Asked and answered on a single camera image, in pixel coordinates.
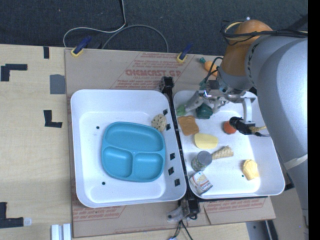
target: white tape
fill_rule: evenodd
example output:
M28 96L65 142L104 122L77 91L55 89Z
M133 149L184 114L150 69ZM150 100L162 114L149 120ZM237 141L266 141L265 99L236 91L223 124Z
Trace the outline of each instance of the white tape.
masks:
M302 164L304 161L308 160L308 153L299 157L299 158L294 158L288 162L285 162L284 163L284 167L287 169L287 170L290 170L292 169L293 167L296 167L300 164Z

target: blue divided dish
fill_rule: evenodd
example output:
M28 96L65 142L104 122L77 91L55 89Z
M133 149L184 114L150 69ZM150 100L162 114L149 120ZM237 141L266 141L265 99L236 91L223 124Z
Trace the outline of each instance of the blue divided dish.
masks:
M156 180L165 167L166 145L157 129L133 122L114 122L103 134L101 161L116 179L133 182Z

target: wooden surface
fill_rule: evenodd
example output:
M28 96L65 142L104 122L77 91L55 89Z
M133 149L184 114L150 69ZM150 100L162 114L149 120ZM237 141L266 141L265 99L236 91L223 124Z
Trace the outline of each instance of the wooden surface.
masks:
M27 64L0 82L0 202L7 218L31 218L32 225L0 229L0 239L50 239L54 224L72 223L67 98L50 94L50 75L65 75L64 49L0 45L0 65ZM62 128L45 127L44 110ZM194 240L248 240L245 223L192 227ZM166 240L175 230L81 238L82 240ZM184 230L179 240L188 239Z

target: white cable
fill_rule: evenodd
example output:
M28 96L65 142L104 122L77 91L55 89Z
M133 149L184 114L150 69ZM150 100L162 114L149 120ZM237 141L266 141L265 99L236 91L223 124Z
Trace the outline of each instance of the white cable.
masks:
M121 27L119 27L118 29L113 30L113 31L105 31L105 30L96 29L96 28L92 28L92 27L86 27L86 26L79 26L79 27L75 27L75 28L69 29L63 36L63 45L64 45L64 47L67 47L67 45L66 45L66 36L70 32L75 31L75 30L91 30L91 31L96 31L96 32L101 32L101 33L106 33L106 34L113 34L115 32L118 32L119 30L123 29L127 24L124 0L121 0L121 4L122 4L122 10L123 10L123 19L124 19L124 23L123 23L123 25Z

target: blue clip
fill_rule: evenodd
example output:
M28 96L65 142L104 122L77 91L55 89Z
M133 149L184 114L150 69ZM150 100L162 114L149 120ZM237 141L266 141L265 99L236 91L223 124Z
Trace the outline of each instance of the blue clip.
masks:
M90 43L92 37L88 35L85 37L75 48L72 49L71 54L74 57L78 57L84 50L84 48Z
M192 43L189 43L186 48L183 49L182 52L179 53L178 57L176 57L176 60L179 62L179 63L183 63L186 58L187 58L187 53L190 51L191 47L192 47Z

